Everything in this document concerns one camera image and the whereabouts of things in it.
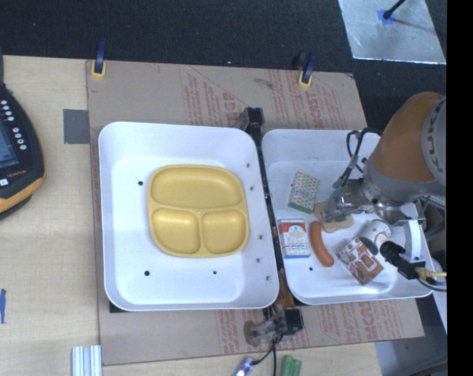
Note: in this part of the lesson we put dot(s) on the yellow divided plate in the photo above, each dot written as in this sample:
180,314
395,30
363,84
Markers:
197,210

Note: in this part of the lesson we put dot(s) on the thin black rod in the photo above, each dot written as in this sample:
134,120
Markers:
268,206

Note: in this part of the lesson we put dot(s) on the green and white carton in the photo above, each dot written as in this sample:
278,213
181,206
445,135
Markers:
303,192

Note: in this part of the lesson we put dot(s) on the brown cardboard board red print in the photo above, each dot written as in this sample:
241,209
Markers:
142,92

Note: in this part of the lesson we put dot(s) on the tan bread slice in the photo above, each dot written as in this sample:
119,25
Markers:
340,225

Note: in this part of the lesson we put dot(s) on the white plastic tray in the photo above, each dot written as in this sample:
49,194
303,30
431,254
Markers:
330,288
127,218

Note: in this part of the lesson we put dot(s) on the brown and white carton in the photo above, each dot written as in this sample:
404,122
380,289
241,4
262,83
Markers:
359,261

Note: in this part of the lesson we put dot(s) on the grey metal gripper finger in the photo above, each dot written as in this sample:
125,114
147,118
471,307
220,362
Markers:
329,211
345,212

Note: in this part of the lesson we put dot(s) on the black cylinder on white bracket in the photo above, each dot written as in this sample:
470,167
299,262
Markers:
400,259

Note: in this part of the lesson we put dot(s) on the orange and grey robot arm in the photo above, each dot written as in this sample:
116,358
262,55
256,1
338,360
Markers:
406,147

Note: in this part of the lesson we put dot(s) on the red and white carton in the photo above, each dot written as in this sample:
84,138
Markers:
294,238

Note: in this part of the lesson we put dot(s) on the orange sausage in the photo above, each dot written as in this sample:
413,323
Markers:
321,245

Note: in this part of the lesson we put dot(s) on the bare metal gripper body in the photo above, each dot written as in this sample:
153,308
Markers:
356,196

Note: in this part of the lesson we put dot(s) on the white and orange can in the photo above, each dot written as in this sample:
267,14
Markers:
377,231

